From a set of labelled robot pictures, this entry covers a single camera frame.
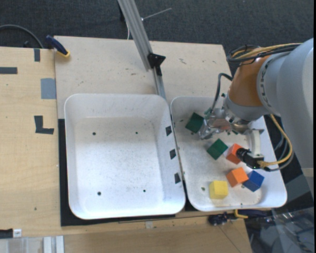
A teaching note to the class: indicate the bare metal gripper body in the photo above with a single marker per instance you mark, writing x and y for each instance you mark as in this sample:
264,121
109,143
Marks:
222,122

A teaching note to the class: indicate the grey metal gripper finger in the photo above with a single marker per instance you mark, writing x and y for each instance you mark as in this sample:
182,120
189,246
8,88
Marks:
205,134

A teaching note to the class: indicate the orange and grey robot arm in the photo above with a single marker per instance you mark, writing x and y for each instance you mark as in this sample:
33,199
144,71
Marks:
287,88

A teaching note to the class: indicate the green cube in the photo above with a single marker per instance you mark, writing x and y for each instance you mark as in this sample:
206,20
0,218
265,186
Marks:
194,122
217,148

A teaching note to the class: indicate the orange cube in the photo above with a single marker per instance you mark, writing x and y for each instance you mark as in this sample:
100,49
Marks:
233,154
236,176

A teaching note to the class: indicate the white plastic tray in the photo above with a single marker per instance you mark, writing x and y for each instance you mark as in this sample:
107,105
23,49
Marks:
197,167
116,157

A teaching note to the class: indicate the yellow cube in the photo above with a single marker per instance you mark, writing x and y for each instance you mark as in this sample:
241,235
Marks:
218,190

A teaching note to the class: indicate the blue cube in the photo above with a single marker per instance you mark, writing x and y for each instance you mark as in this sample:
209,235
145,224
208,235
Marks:
254,181

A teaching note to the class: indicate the pale wood board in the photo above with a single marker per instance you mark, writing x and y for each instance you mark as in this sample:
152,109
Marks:
108,67

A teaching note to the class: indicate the black cylinder on white bracket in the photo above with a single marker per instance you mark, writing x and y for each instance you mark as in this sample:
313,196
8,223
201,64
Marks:
255,141

